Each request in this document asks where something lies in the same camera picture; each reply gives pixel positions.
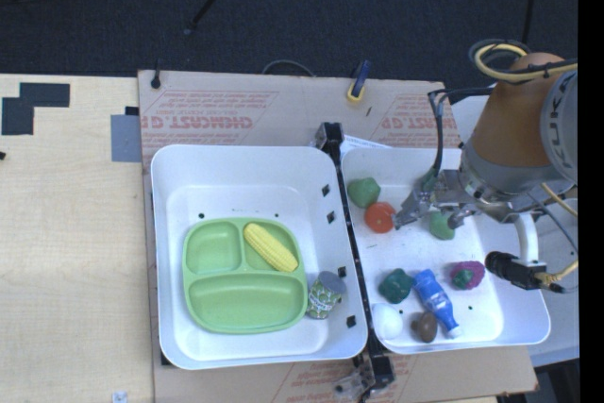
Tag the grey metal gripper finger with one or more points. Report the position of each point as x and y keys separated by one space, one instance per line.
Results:
x=411 y=211
x=460 y=216

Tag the brown cardboard board red print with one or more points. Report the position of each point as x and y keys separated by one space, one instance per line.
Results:
x=283 y=113

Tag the yellow corn cob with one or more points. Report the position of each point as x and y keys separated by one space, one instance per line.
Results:
x=271 y=246

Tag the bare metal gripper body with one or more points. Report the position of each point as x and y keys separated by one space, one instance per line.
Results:
x=453 y=191

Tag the green can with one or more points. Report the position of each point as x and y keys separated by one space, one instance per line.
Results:
x=323 y=297

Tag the white plastic tray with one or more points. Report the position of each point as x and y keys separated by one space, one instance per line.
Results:
x=424 y=245
x=245 y=174

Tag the orange toy tomato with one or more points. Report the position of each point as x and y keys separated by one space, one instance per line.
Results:
x=379 y=218

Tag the green divided plate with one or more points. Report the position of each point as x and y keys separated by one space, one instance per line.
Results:
x=240 y=302

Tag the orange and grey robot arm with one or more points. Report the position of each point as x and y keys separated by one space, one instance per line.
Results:
x=514 y=127

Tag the green toy vegetable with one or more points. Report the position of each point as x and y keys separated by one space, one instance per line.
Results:
x=440 y=229

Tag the dark green toy pepper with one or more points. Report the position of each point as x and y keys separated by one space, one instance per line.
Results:
x=395 y=286

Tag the blue plastic bottle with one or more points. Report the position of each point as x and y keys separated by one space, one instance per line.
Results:
x=434 y=297

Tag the light green toy pepper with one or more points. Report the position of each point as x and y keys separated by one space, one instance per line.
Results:
x=363 y=192

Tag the thin black rod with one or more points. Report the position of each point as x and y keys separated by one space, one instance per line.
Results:
x=351 y=240

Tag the purple and green toy grapes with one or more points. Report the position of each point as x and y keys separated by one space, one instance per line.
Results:
x=467 y=274

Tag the black cylinder on white bracket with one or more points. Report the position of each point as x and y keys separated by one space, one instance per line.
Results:
x=512 y=270

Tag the white egg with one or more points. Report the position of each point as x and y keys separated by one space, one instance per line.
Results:
x=387 y=321

